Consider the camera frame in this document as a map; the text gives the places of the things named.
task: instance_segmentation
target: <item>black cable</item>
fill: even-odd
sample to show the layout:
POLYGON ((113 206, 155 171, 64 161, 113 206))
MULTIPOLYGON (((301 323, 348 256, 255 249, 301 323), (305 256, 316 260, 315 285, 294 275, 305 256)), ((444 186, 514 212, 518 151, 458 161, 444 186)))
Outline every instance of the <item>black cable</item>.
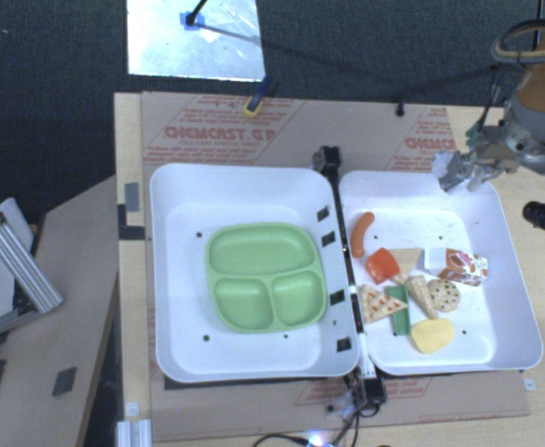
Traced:
POLYGON ((519 72, 521 73, 524 70, 522 66, 518 65, 507 65, 503 66, 501 63, 496 65, 494 67, 494 71, 492 73, 491 81, 490 81, 490 95, 489 100, 487 101, 486 105, 484 106, 484 111, 482 112, 478 123, 479 128, 478 131, 481 132, 484 129, 485 120, 487 118, 487 114, 489 113, 489 110, 492 108, 492 106, 496 103, 498 90, 500 88, 500 81, 502 80, 502 77, 504 75, 507 75, 508 73, 512 72, 519 72))
POLYGON ((377 413, 380 412, 380 405, 379 404, 375 404, 374 407, 375 407, 374 410, 370 414, 364 414, 363 411, 365 409, 361 409, 361 411, 359 412, 359 416, 362 417, 363 419, 371 419, 372 417, 377 415, 377 413))
POLYGON ((500 38, 502 49, 508 50, 508 39, 511 36, 522 34, 528 30, 542 29, 545 30, 545 19, 524 20, 512 25, 500 38))
POLYGON ((351 442, 350 447, 355 447, 357 444, 357 438, 359 437, 359 417, 361 416, 360 413, 357 413, 355 416, 355 435, 353 436, 353 442, 351 442))
POLYGON ((296 443, 297 445, 305 445, 305 446, 307 446, 309 444, 309 440, 304 439, 303 437, 287 436, 287 435, 284 435, 284 434, 268 434, 268 435, 263 436, 260 439, 258 439, 252 447, 257 447, 262 442, 264 442, 265 440, 268 440, 268 439, 285 439, 285 440, 289 440, 289 441, 291 441, 293 443, 296 443))
POLYGON ((332 439, 332 442, 330 442, 332 445, 338 445, 338 442, 340 442, 343 437, 347 435, 348 430, 353 425, 353 422, 355 422, 355 419, 359 417, 359 411, 356 411, 351 418, 343 425, 343 428, 340 429, 340 432, 338 432, 338 435, 332 439))

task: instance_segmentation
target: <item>yellow cheese wedge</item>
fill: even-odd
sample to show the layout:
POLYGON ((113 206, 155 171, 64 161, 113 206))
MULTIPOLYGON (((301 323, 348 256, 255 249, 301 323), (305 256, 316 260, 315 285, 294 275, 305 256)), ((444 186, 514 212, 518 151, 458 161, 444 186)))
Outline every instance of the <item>yellow cheese wedge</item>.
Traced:
POLYGON ((431 354, 452 343, 455 327, 450 319, 424 319, 411 327, 411 337, 419 351, 431 354))
POLYGON ((399 284, 403 285, 407 278, 411 275, 413 268, 416 267, 417 261, 423 255, 423 249, 390 249, 390 253, 399 264, 401 274, 404 276, 403 281, 399 284))

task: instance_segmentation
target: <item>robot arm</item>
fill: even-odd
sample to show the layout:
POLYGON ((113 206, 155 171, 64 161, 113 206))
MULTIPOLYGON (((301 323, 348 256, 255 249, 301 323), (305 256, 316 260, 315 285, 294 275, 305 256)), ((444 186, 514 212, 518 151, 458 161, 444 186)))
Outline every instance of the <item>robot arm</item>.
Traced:
MULTIPOLYGON (((443 190, 465 181, 469 181, 469 190, 476 190, 486 180, 504 171, 515 172, 520 166, 545 175, 545 34, 534 51, 511 51, 507 47, 510 38, 536 28, 545 28, 545 20, 515 25, 492 46, 496 60, 526 65, 525 73, 498 125, 484 126, 488 105, 482 118, 467 132, 467 154, 436 154, 432 170, 443 190)), ((545 204, 527 204, 524 216, 545 229, 545 204)))

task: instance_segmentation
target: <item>dark carpet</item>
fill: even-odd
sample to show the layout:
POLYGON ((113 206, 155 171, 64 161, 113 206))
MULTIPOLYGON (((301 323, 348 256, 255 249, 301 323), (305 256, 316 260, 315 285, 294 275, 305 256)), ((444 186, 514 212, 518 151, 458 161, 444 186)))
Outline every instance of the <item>dark carpet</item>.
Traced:
MULTIPOLYGON (((278 97, 483 105, 492 41, 538 0, 256 0, 278 97)), ((126 0, 0 0, 0 200, 34 222, 115 172, 113 94, 249 94, 131 76, 126 0)))

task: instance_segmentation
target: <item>green plate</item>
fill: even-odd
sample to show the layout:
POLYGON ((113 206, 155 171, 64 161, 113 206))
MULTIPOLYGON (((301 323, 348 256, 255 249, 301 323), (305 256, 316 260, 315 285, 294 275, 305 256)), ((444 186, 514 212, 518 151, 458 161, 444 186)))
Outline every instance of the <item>green plate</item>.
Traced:
POLYGON ((248 223, 217 231, 206 246, 216 313, 238 332, 279 332, 316 322, 326 285, 310 236, 289 223, 248 223))

